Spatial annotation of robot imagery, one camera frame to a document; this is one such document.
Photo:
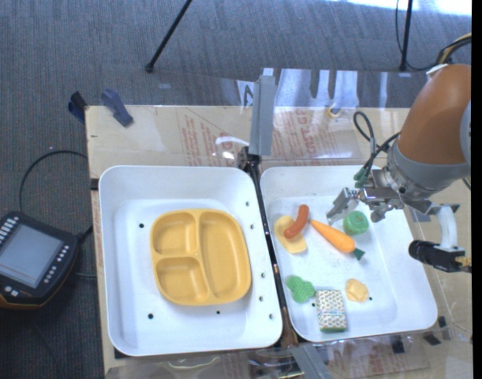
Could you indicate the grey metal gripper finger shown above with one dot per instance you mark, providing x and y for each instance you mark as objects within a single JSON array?
[
  {"x": 379, "y": 213},
  {"x": 342, "y": 205}
]

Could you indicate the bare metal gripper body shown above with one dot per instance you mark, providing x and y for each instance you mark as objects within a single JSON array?
[{"x": 386, "y": 194}]

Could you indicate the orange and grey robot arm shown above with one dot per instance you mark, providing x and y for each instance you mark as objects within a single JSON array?
[{"x": 438, "y": 124}]

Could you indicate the green round toy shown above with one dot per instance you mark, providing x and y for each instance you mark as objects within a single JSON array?
[{"x": 356, "y": 223}]

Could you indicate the orange toy carrot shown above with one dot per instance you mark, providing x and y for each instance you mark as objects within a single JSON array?
[{"x": 335, "y": 236}]

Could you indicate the orange toy sausage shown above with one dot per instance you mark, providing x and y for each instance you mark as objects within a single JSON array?
[{"x": 297, "y": 223}]

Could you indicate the pale yellow toy slice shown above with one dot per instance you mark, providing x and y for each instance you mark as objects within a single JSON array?
[{"x": 296, "y": 245}]

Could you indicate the white plastic tray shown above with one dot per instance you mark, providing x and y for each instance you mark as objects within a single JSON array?
[
  {"x": 390, "y": 275},
  {"x": 130, "y": 259}
]

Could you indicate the yellow toy biscuit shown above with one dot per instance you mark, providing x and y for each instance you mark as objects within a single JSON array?
[{"x": 357, "y": 290}]

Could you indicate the green toy broccoli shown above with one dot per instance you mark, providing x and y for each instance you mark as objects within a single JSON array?
[{"x": 300, "y": 288}]

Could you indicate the white patterned packet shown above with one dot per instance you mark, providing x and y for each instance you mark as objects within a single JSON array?
[{"x": 331, "y": 310}]

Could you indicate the yellow divided plate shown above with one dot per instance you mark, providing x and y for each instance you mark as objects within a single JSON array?
[{"x": 221, "y": 251}]

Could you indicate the brown cardboard board red print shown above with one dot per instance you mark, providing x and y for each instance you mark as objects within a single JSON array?
[{"x": 146, "y": 136}]

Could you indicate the black cylinder on white bracket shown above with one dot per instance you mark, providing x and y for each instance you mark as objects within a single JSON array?
[{"x": 434, "y": 253}]

